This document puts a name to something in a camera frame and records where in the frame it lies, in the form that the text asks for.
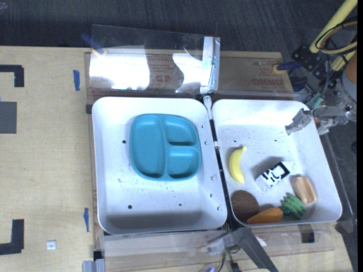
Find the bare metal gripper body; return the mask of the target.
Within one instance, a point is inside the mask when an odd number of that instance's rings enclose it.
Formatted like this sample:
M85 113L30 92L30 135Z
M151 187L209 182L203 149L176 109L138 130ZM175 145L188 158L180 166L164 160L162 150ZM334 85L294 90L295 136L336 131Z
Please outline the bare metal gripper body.
M357 92L356 89L347 90L343 86L336 86L328 93L328 98L318 108L312 111L319 122L332 120L345 124L347 121L357 121Z

